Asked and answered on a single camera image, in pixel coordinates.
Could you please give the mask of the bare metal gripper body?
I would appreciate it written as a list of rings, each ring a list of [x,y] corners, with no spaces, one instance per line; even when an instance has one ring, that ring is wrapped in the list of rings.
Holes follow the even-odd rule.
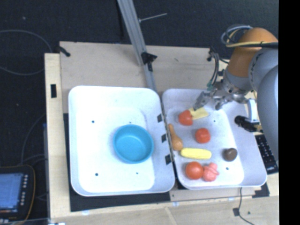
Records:
[[[245,104],[248,99],[246,94],[248,92],[241,90],[227,80],[215,82],[210,90],[210,96],[217,104],[225,104],[232,101]]]

